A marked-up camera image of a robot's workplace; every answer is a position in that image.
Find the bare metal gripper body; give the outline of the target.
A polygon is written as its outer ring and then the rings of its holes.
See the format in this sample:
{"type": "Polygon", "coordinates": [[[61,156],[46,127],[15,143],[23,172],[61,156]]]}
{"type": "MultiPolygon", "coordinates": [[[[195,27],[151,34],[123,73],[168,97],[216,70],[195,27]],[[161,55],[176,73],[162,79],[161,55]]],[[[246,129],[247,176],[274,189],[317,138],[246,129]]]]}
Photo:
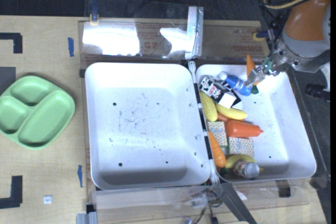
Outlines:
{"type": "Polygon", "coordinates": [[[294,47],[279,43],[271,56],[261,64],[265,75],[277,76],[290,68],[299,72],[316,73],[330,62],[330,49],[315,49],[311,45],[304,45],[295,51],[294,47]]]}

